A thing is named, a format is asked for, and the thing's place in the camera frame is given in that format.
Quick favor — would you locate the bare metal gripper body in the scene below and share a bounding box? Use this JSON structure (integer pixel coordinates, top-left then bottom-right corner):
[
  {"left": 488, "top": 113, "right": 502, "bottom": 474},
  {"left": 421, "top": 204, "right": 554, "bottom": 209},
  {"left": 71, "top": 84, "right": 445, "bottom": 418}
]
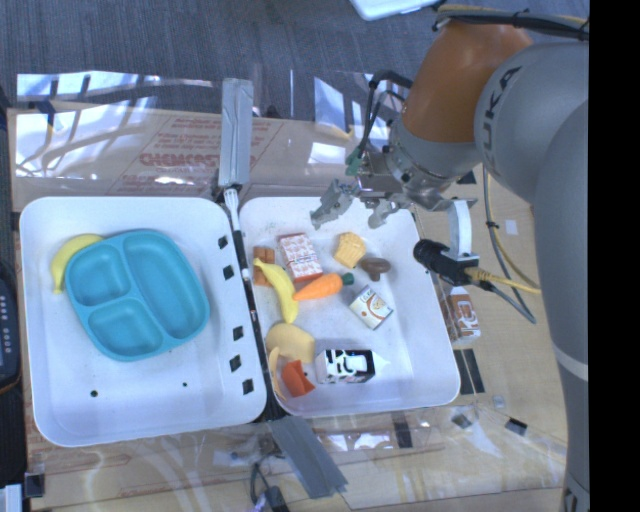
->
[{"left": 356, "top": 149, "right": 454, "bottom": 212}]

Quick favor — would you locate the yellow cupcake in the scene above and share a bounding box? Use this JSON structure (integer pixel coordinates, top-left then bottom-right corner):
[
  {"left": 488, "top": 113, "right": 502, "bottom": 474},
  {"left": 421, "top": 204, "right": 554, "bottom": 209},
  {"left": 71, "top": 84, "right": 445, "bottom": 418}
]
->
[{"left": 332, "top": 231, "right": 367, "bottom": 270}]

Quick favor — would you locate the brown mushroom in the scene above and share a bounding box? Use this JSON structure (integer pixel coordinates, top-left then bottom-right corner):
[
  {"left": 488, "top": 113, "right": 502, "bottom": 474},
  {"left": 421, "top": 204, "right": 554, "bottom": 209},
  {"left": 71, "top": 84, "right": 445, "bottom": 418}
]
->
[{"left": 359, "top": 256, "right": 393, "bottom": 283}]

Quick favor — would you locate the orange and white patterned carton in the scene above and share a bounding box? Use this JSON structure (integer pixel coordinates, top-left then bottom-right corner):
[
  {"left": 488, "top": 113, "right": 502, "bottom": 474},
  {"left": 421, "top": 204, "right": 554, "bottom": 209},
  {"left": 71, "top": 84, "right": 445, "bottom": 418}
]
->
[{"left": 276, "top": 232, "right": 325, "bottom": 284}]

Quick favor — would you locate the orange carrot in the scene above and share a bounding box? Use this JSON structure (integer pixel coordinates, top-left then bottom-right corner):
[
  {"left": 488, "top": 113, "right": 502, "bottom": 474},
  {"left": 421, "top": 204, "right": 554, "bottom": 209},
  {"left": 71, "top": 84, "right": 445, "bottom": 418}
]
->
[{"left": 291, "top": 271, "right": 356, "bottom": 303}]

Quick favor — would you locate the brown waffle biscuit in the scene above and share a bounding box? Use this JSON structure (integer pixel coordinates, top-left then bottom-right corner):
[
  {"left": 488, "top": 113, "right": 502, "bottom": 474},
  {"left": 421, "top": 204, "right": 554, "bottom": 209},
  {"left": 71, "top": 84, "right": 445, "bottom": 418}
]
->
[{"left": 251, "top": 245, "right": 277, "bottom": 288}]

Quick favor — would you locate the white carton with orange print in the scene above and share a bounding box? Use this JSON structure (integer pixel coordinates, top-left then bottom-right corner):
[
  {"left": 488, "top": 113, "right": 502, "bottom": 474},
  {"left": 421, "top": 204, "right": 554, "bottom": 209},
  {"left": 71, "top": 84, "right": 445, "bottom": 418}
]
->
[{"left": 347, "top": 284, "right": 395, "bottom": 332}]

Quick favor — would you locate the yellow banana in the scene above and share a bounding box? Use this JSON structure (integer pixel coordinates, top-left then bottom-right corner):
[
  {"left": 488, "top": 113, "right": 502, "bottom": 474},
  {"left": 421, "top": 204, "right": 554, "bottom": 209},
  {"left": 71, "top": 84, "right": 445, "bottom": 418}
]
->
[
  {"left": 252, "top": 256, "right": 300, "bottom": 325},
  {"left": 49, "top": 233, "right": 105, "bottom": 296}
]

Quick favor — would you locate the orange and white drink carton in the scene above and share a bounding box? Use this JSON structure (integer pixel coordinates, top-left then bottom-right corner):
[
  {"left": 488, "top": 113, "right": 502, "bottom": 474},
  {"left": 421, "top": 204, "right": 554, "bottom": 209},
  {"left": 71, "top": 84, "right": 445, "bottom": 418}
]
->
[{"left": 439, "top": 285, "right": 483, "bottom": 347}]

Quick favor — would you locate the white plastic tray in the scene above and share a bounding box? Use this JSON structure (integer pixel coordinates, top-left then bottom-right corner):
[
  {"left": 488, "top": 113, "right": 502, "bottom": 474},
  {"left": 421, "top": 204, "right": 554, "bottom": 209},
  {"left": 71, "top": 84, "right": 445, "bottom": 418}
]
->
[
  {"left": 18, "top": 195, "right": 268, "bottom": 448},
  {"left": 238, "top": 195, "right": 462, "bottom": 419}
]

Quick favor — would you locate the pale yellow rounded toy food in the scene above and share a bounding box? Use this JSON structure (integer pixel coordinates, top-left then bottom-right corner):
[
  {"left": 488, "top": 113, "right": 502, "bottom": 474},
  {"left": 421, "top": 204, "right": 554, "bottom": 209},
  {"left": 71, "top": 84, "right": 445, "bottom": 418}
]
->
[{"left": 264, "top": 321, "right": 317, "bottom": 364}]

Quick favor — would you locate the black and white milk carton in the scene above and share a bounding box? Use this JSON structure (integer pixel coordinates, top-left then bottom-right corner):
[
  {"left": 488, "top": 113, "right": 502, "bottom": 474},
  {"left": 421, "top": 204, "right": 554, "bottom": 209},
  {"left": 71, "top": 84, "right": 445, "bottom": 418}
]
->
[{"left": 313, "top": 347, "right": 392, "bottom": 386}]

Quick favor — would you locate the orange wedge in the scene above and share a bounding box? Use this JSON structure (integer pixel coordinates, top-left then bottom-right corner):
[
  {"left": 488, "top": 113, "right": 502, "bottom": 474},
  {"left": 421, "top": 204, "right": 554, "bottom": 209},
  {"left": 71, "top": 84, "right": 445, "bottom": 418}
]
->
[{"left": 280, "top": 359, "right": 317, "bottom": 399}]

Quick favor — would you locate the brown cardboard board, red print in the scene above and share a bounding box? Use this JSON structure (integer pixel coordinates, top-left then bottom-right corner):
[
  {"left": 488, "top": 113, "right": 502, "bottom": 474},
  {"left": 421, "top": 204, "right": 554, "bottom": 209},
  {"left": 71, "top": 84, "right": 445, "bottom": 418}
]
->
[{"left": 7, "top": 107, "right": 569, "bottom": 512}]

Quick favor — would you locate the blue divided plate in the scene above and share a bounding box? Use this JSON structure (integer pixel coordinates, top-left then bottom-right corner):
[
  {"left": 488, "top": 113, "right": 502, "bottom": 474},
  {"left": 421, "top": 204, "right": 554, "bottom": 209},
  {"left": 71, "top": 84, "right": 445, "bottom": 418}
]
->
[{"left": 64, "top": 228, "right": 212, "bottom": 363}]

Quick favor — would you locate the black cylinder on white bracket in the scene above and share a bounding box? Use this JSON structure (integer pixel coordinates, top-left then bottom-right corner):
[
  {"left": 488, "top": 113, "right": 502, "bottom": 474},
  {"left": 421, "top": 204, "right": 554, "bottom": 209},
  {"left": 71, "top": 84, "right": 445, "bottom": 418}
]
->
[{"left": 412, "top": 197, "right": 482, "bottom": 288}]

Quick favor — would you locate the black block with thin wires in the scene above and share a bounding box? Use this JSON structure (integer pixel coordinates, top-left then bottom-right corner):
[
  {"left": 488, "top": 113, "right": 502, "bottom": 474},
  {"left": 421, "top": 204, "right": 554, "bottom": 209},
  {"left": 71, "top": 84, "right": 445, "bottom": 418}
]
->
[{"left": 263, "top": 484, "right": 290, "bottom": 512}]

